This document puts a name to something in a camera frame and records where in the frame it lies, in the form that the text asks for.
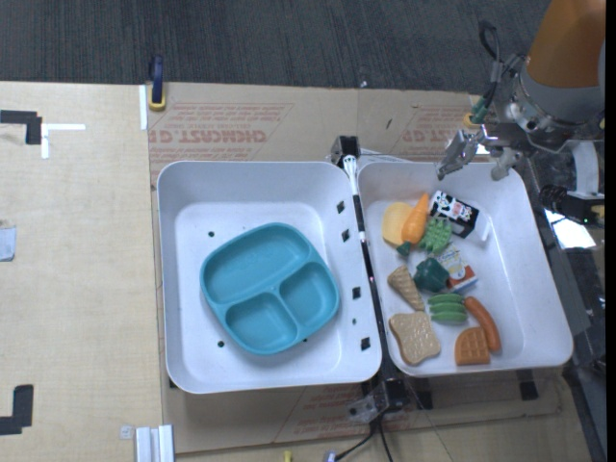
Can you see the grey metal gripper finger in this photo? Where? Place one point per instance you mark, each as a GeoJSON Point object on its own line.
{"type": "Point", "coordinates": [505, 164]}
{"type": "Point", "coordinates": [457, 154]}

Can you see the black cylinder on white bracket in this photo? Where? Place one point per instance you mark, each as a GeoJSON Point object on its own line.
{"type": "Point", "coordinates": [584, 166]}

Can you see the orange waffle piece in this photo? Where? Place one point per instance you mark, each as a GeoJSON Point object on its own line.
{"type": "Point", "coordinates": [471, 349]}

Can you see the green pea pods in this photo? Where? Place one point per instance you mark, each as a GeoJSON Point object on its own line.
{"type": "Point", "coordinates": [447, 308]}

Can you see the orange sausage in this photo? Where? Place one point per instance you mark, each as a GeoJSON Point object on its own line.
{"type": "Point", "coordinates": [486, 325]}

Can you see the white and orange carton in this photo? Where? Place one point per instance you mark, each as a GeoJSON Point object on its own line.
{"type": "Point", "coordinates": [459, 265]}

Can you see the white plastic tray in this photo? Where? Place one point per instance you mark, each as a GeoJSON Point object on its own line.
{"type": "Point", "coordinates": [524, 277]}
{"type": "Point", "coordinates": [192, 282]}

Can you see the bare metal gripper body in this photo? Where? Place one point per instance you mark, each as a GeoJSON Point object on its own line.
{"type": "Point", "coordinates": [539, 133]}

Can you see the blue divided plate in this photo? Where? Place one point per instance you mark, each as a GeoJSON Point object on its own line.
{"type": "Point", "coordinates": [260, 263]}

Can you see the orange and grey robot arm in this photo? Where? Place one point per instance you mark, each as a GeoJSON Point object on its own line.
{"type": "Point", "coordinates": [568, 32]}

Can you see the tan bread slice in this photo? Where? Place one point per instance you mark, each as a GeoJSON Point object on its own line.
{"type": "Point", "coordinates": [415, 337]}

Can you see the black and white milk carton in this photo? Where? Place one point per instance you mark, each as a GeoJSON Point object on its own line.
{"type": "Point", "coordinates": [454, 210]}

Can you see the yellow round biscuit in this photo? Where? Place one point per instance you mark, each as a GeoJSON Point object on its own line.
{"type": "Point", "coordinates": [392, 222]}

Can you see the light green lettuce leaf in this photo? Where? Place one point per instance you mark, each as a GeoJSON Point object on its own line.
{"type": "Point", "coordinates": [437, 234]}

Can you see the dark green pepper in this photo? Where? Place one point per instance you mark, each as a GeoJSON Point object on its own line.
{"type": "Point", "coordinates": [429, 274]}

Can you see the beige ice cream cone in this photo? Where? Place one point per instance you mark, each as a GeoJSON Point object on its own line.
{"type": "Point", "coordinates": [405, 287]}

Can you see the brown cardboard board red print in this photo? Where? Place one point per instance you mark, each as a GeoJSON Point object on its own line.
{"type": "Point", "coordinates": [269, 123]}

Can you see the orange carrot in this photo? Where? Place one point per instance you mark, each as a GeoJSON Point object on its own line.
{"type": "Point", "coordinates": [416, 222]}

